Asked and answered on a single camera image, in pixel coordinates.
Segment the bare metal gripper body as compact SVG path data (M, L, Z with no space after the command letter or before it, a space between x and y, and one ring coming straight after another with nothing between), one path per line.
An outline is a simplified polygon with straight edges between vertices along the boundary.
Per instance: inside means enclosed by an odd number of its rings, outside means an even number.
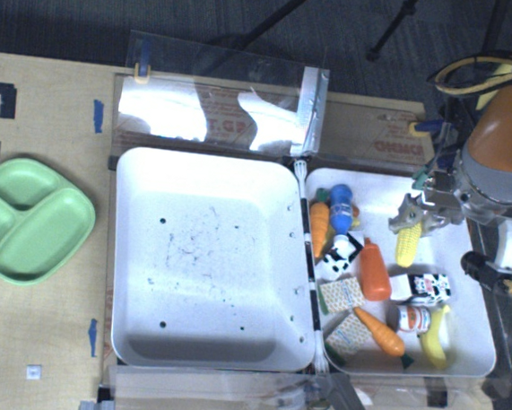
M512 209L512 178L434 170L422 198L426 209L445 221L493 224Z

